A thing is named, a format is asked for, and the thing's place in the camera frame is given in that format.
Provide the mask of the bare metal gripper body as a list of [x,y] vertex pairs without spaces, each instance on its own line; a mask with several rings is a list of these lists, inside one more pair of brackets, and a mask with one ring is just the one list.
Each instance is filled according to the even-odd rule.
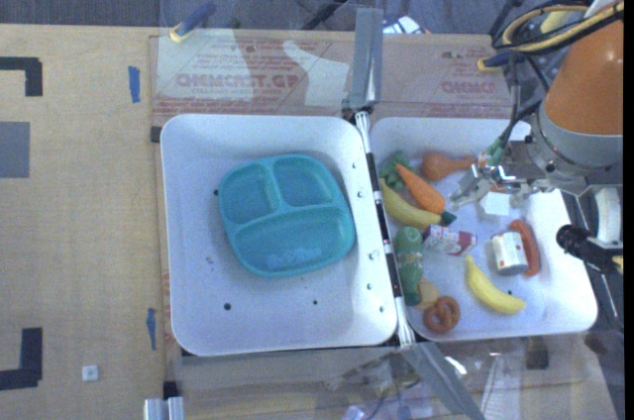
[[582,151],[579,160],[571,160],[544,141],[524,138],[495,142],[478,157],[476,171],[509,193],[514,184],[542,182],[553,190],[581,196],[593,189],[620,185],[622,164],[621,158],[596,162],[589,150]]

